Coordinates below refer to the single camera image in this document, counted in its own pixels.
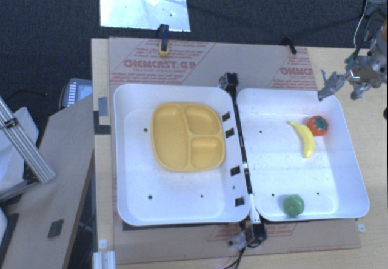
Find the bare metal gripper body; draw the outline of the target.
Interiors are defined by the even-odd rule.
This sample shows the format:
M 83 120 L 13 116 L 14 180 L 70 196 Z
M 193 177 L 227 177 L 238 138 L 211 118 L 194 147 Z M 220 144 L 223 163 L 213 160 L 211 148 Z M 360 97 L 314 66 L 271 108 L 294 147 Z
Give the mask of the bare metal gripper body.
M 345 60 L 346 79 L 356 90 L 380 88 L 387 84 L 387 52 L 371 48 L 365 56 L 355 51 Z

